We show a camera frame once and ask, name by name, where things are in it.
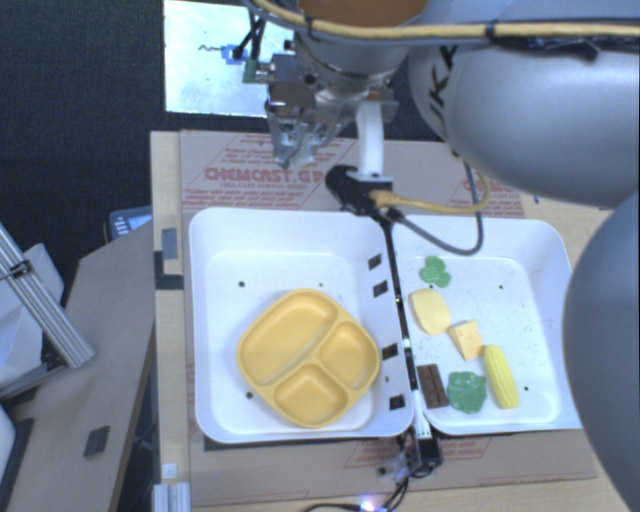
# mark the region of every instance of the wooden table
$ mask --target wooden table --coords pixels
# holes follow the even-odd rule
[[[162,252],[163,231],[165,235],[171,232],[177,239],[178,250],[175,257],[164,260],[163,272],[168,276],[183,274],[179,150],[177,134],[155,134],[152,138],[154,250]],[[607,212],[595,208],[548,200],[538,201],[531,196],[522,196],[522,203],[527,217],[544,220],[559,231],[572,265],[576,264],[588,240],[608,217]],[[169,485],[188,482],[190,478],[184,300],[184,292],[179,289],[160,289],[156,293],[160,462],[168,470],[164,474],[163,483]],[[627,510],[595,456],[594,462],[597,472],[595,479],[409,492],[400,510]],[[294,512],[318,501],[224,505],[194,510]],[[358,503],[358,498],[322,501]]]

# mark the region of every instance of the yellow food piece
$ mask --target yellow food piece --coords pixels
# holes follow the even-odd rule
[[[452,325],[447,332],[465,361],[482,355],[482,336],[478,332],[478,322],[475,320]]]
[[[484,362],[498,405],[503,409],[518,407],[520,395],[502,349],[498,345],[487,345],[484,349]]]
[[[437,291],[423,288],[409,296],[416,320],[429,334],[442,334],[451,325],[447,303]]]

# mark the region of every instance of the white tray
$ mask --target white tray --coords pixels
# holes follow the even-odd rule
[[[411,216],[448,243],[469,247],[475,219]],[[464,361],[448,334],[430,336],[416,323],[408,296],[428,287],[420,278],[427,256],[438,256],[451,274],[445,299],[451,322],[477,320],[485,345],[500,345],[519,388],[521,404],[500,409],[491,394],[476,414],[452,407],[427,409],[428,421],[450,435],[580,428],[564,369],[562,311],[571,277],[558,233],[535,220],[485,219],[485,242],[473,257],[455,256],[404,226],[393,231],[411,346],[416,365],[435,363],[447,386],[451,372],[486,375],[482,358]]]
[[[198,424],[223,443],[389,437],[408,428],[413,402],[382,230],[337,212],[211,208],[189,226]],[[370,269],[369,260],[380,257]],[[374,297],[373,288],[388,291]],[[306,429],[251,392],[236,364],[240,336],[290,290],[314,288],[338,301],[383,349],[378,378],[338,421]],[[394,397],[404,406],[391,409]]]

